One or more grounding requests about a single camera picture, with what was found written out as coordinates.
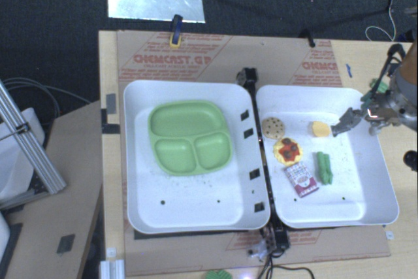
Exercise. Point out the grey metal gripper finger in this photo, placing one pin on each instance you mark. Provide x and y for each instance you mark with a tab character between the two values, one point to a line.
376	129
347	122

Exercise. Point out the green toy beans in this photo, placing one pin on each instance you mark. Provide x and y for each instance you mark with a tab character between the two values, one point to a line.
324	168

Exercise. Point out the tan chocolate chip biscuit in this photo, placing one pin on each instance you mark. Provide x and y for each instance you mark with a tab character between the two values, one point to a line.
273	128

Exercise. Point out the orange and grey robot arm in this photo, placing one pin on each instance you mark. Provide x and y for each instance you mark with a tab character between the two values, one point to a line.
411	73

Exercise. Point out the red and white carton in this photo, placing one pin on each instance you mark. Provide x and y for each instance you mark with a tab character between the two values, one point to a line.
301	180

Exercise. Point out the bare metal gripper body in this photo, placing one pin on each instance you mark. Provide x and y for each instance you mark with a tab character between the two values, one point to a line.
388	112

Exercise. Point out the yellow and orange bread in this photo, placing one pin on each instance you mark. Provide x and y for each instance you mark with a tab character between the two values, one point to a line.
320	129

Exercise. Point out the thin black rod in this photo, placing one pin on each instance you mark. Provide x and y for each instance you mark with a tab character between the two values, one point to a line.
261	147

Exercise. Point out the green divided plate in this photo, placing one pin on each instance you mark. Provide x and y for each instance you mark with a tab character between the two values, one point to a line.
186	127

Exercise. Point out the green ribbed toy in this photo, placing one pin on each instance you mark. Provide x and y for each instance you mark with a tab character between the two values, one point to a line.
218	274

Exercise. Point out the brown cardboard board, red print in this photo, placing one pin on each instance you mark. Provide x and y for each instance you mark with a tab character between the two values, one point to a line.
202	55

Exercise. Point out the yellow pizza slice, red topping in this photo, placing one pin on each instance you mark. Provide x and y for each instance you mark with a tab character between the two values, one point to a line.
287	150

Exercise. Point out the white plastic tray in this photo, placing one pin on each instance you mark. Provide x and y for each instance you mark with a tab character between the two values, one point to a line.
192	202
346	206

